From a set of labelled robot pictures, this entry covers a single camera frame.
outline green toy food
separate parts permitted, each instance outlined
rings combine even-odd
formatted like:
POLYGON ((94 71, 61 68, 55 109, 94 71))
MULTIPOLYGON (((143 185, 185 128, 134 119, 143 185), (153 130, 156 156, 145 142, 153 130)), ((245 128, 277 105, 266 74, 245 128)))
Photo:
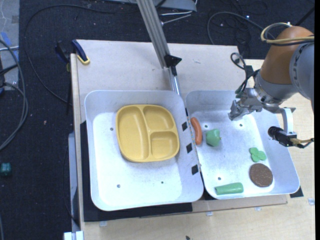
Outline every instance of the green toy food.
POLYGON ((260 160, 264 161, 267 159, 265 152, 258 150, 256 147, 251 147, 249 152, 251 154, 252 161, 255 163, 259 162, 260 160))
POLYGON ((240 182, 214 187, 217 195, 238 194, 244 191, 244 186, 240 182))
POLYGON ((219 129, 213 129, 209 130, 205 133, 205 142, 213 147, 216 147, 220 144, 220 130, 219 129))

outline brown cookie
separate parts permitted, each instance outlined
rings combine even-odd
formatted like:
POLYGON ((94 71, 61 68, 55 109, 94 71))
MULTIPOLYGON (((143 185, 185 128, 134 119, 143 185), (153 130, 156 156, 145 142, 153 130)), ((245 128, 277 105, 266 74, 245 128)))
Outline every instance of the brown cookie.
POLYGON ((249 176, 252 182, 258 187, 268 187, 274 180, 272 171, 262 163, 251 165, 249 176))

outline toy sausage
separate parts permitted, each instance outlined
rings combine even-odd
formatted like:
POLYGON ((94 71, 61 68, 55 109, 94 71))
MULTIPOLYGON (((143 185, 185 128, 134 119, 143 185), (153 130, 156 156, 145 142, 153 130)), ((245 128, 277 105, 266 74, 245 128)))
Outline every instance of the toy sausage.
POLYGON ((198 121, 198 119, 196 119, 195 117, 192 117, 190 119, 191 125, 194 129, 194 133, 195 133, 195 144, 196 145, 200 145, 202 143, 202 130, 201 130, 201 126, 200 123, 198 121))

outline green cube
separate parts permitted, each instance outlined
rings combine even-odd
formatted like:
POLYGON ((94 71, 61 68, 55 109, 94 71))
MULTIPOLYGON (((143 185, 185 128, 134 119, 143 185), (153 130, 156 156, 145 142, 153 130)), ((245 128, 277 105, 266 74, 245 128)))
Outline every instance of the green cube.
POLYGON ((12 175, 12 168, 9 162, 3 162, 0 167, 0 176, 7 177, 12 175))

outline wooden table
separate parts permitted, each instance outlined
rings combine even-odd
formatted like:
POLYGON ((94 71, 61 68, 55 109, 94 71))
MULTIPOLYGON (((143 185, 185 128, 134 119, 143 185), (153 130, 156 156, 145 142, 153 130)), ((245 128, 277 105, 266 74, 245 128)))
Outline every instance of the wooden table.
MULTIPOLYGON (((85 222, 82 195, 80 124, 85 118, 84 99, 93 90, 170 90, 168 73, 159 65, 151 43, 78 40, 90 58, 83 65, 71 55, 71 77, 79 228, 85 240, 209 240, 209 239, 315 239, 315 149, 290 147, 300 178, 301 197, 273 195, 192 203, 193 212, 85 222)), ((236 46, 169 44, 172 55, 182 58, 177 66, 181 96, 194 90, 235 90, 245 73, 230 60, 236 46)), ((246 60, 259 69, 262 60, 246 60)), ((294 131, 298 138, 314 136, 310 101, 295 94, 283 104, 295 107, 294 131)))

